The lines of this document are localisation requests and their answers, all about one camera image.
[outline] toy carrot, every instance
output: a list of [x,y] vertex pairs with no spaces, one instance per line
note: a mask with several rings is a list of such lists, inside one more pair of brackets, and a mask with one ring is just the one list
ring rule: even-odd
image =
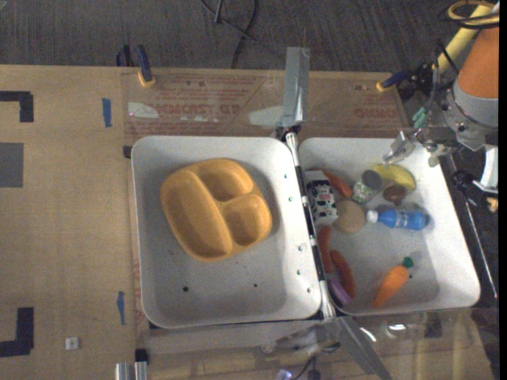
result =
[[340,273],[341,286],[345,289],[350,298],[354,298],[356,296],[356,280],[354,280],[354,274],[347,260],[337,250],[332,250],[330,252],[330,257],[333,266]]
[[414,266],[414,261],[406,257],[403,259],[403,263],[398,266],[394,266],[384,277],[380,287],[373,301],[375,308],[381,306],[390,297],[396,294],[408,281],[410,274],[408,269]]
[[331,226],[324,225],[317,234],[318,249],[322,258],[324,272],[333,273],[334,266],[330,258]]
[[323,170],[322,172],[326,175],[327,179],[330,181],[331,187],[334,188],[338,193],[340,193],[340,196],[342,196],[344,199],[352,197],[351,187],[348,184],[346,184],[340,177],[334,176],[327,170]]

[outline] bottle cap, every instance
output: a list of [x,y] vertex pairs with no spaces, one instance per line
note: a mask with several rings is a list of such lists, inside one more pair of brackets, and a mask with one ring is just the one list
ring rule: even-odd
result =
[[377,222],[379,221],[379,212],[376,210],[370,210],[366,213],[366,219],[368,222]]

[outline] blue plastic bottle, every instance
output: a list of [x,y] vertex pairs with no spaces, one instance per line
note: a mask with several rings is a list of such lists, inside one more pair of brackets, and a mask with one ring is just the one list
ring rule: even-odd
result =
[[422,211],[404,211],[396,208],[368,211],[366,219],[369,222],[381,222],[390,228],[406,230],[422,230],[429,223],[429,216]]

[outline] yellow tube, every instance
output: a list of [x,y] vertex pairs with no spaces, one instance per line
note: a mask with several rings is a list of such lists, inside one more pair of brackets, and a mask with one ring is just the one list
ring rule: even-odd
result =
[[[471,17],[484,16],[491,12],[490,7],[479,6],[472,13]],[[471,39],[477,34],[477,29],[460,28],[459,31],[454,35],[451,42],[445,48],[451,59],[456,59],[461,51],[468,45]],[[440,72],[444,73],[449,68],[449,61],[442,53],[438,57],[438,67]]]

